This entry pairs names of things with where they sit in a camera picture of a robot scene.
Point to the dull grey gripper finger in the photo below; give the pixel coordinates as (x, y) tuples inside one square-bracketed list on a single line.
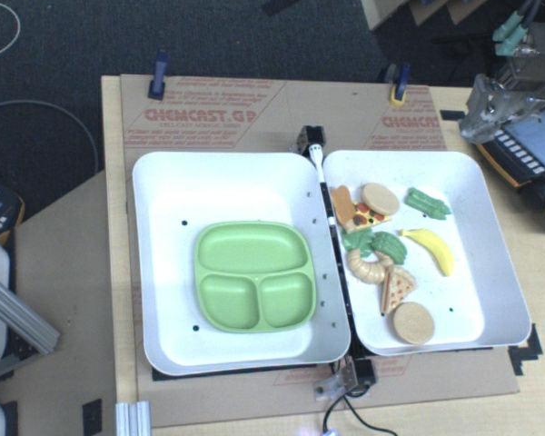
[(522, 107), (478, 107)]

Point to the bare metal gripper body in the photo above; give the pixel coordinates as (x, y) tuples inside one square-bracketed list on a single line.
[(535, 72)]

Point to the green asparagus bunch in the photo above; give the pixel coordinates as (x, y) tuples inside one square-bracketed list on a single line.
[(427, 203)]

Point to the tan round biscuit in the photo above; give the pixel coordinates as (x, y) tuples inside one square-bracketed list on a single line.
[(413, 323), (380, 198)]

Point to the yellow banana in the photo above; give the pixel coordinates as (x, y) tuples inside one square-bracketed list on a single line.
[(438, 248)]

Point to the pizza slice with red toppings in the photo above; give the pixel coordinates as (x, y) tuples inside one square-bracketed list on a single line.
[(397, 289), (368, 218)]

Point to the white plastic tray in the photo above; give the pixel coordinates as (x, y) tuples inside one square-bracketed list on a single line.
[(472, 270), (172, 261)]

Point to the green broccoli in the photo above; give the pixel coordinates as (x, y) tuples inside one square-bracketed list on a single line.
[(392, 247)]

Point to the orange bread slice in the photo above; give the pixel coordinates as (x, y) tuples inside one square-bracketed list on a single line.
[(341, 205)]

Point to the thin black and white rod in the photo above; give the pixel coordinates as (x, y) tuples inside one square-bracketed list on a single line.
[(330, 211)]

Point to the green lettuce leaf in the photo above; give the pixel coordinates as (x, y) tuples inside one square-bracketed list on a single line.
[(356, 241)]

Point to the tan croissant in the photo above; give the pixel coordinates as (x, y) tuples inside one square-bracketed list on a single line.
[(363, 268)]

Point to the brown cardboard board red print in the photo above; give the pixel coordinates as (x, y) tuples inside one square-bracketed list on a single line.
[(236, 107)]

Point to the green divided plate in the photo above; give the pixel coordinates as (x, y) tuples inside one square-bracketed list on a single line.
[(254, 275)]

